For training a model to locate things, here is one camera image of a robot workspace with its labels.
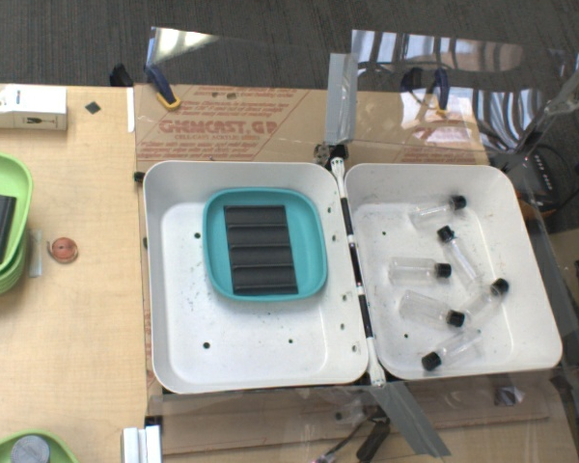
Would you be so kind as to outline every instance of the red round object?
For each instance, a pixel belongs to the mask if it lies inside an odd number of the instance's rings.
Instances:
[[[78,255],[77,244],[70,238],[62,236],[53,241],[49,248],[49,254],[62,264],[73,262]]]

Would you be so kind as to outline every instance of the gray round object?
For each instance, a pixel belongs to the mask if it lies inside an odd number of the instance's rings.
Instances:
[[[12,463],[48,463],[49,445],[42,437],[25,436],[11,450]]]

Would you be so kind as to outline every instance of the black cap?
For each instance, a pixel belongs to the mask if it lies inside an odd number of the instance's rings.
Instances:
[[[463,209],[467,206],[467,201],[463,196],[452,196],[451,203],[453,204],[453,210]]]
[[[491,294],[492,295],[504,295],[509,291],[509,282],[504,278],[498,278],[491,284]]]
[[[450,278],[453,268],[446,262],[437,262],[435,264],[435,276],[438,278]]]
[[[425,370],[433,370],[434,368],[440,367],[441,365],[442,359],[434,351],[423,357],[423,367]]]
[[[439,235],[440,240],[442,240],[444,243],[450,242],[453,238],[455,238],[455,232],[448,225],[439,229],[437,234]]]
[[[448,311],[448,315],[446,316],[446,322],[448,322],[451,326],[460,328],[463,325],[463,321],[465,321],[464,313],[460,313],[458,311],[453,310]]]

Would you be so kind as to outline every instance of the gray carpet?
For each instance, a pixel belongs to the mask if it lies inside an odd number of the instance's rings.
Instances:
[[[348,50],[352,29],[579,52],[579,0],[0,0],[0,83],[107,86],[117,63],[141,81],[152,26],[330,52]],[[326,64],[310,69],[305,87],[320,87]],[[548,230],[578,228],[579,111],[542,143],[565,203]]]

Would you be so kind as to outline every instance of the white tray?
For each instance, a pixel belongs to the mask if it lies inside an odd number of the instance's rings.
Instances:
[[[488,166],[364,164],[347,172],[345,185],[377,355],[389,372],[420,379],[551,368],[560,361],[562,341],[514,189],[504,174]],[[387,265],[393,256],[445,261],[436,231],[416,230],[407,213],[412,203],[450,194],[468,201],[451,228],[489,282],[505,278],[510,292],[481,328],[482,356],[425,372],[421,357],[451,333],[400,317],[398,305],[406,287],[390,284]],[[452,306],[468,296],[455,273],[447,286],[412,288]]]
[[[328,278],[314,296],[236,301],[207,277],[202,225],[216,192],[296,190],[322,224]],[[311,163],[165,161],[144,178],[150,262],[152,365],[177,394],[344,384],[368,352],[335,179]]]

